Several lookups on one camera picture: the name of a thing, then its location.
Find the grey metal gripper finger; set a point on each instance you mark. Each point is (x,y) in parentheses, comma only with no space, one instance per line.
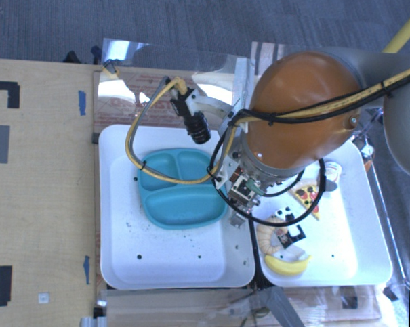
(237,220)

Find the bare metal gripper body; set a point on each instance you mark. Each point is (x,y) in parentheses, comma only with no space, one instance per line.
(243,191)

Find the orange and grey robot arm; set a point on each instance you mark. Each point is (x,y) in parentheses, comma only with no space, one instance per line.
(295,106)

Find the beige croissant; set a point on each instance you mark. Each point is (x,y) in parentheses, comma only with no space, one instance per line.
(263,238)

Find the blue divided plate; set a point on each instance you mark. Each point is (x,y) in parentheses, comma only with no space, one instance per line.
(182,206)

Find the black and white carton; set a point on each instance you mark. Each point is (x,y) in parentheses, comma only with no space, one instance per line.
(291,234)

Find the yellow pizza slice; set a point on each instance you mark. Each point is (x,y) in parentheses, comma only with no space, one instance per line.
(305,195)

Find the white packet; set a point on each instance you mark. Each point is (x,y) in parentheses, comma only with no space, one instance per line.
(294,254)

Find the yellow banana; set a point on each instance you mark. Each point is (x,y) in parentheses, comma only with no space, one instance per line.
(285,266)

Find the white plastic tray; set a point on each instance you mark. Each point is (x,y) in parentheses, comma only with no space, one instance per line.
(174,256)
(344,240)

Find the white and red can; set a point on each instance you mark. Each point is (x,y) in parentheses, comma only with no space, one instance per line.
(333,170)

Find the black cylinder on white bracket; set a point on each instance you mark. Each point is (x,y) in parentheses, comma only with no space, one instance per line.
(197,125)

